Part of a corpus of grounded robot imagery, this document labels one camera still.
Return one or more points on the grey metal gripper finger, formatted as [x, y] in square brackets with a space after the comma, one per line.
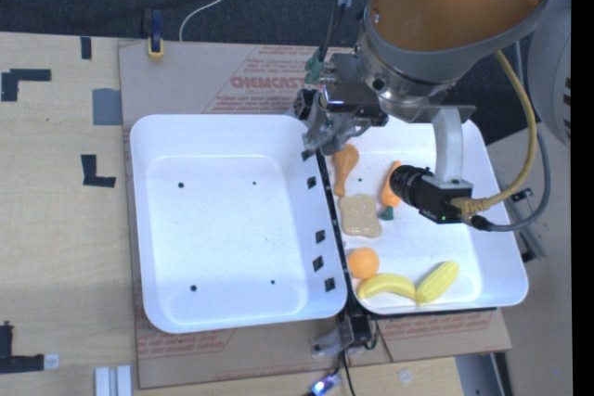
[341, 134]
[318, 136]

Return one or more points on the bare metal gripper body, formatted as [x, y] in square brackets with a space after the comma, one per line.
[357, 102]

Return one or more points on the tan toy chicken drumstick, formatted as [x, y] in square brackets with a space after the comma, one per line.
[345, 164]

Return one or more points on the thin black rod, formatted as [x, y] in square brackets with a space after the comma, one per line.
[335, 208]

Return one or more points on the orange carrot with green top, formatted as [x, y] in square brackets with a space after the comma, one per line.
[391, 190]

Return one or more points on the beige toy bread slice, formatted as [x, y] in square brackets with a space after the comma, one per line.
[358, 215]

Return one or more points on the white plastic tray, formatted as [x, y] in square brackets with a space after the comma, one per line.
[223, 222]
[431, 255]

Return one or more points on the orange toy fruit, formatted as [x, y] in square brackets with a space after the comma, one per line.
[363, 263]

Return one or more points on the brown cardboard board red print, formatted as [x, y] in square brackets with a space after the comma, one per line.
[185, 79]

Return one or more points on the yellow banana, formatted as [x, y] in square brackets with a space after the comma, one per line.
[387, 285]

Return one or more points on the yellow toy corn cob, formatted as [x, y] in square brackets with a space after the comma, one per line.
[438, 282]

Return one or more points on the black cylinder on white bracket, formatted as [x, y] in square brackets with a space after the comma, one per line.
[429, 195]

